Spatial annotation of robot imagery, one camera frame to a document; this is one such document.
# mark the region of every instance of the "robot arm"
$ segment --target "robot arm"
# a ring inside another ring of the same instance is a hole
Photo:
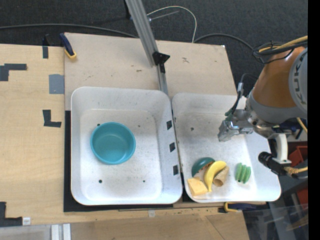
[[[258,53],[262,51],[271,57],[246,98],[245,108],[236,109],[243,94],[241,82],[237,101],[219,127],[221,142],[229,141],[234,135],[252,132],[274,140],[273,154],[263,152],[258,158],[278,175],[299,172],[290,167],[286,135],[293,132],[288,127],[292,119],[308,120],[308,47],[302,46],[307,39],[302,37],[286,44],[260,48]]]

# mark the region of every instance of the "gray tape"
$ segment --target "gray tape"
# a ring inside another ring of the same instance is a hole
[[[65,77],[60,74],[49,75],[49,93],[64,94],[65,93]]]

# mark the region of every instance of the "blue plate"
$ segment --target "blue plate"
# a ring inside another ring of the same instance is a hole
[[[136,139],[131,130],[118,122],[99,125],[91,134],[90,146],[94,155],[107,165],[118,165],[129,160],[136,150]]]

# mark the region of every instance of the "teal round object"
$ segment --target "teal round object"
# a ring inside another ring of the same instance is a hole
[[[101,162],[107,165],[119,165],[133,156],[136,150],[136,139],[125,125],[106,122],[93,130],[90,147]]]
[[[213,162],[215,162],[215,160],[212,157],[202,157],[198,159],[191,168],[192,177],[195,176],[203,167]]]

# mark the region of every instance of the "black hole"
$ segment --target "black hole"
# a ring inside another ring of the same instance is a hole
[[[172,121],[166,122],[166,129],[169,130],[172,127]]]
[[[177,175],[179,173],[179,170],[178,170],[178,165],[175,165],[173,167],[173,175]]]
[[[174,150],[176,149],[176,145],[175,145],[174,142],[172,142],[172,143],[169,145],[169,147],[170,147],[170,152],[172,152],[172,151],[174,151]]]

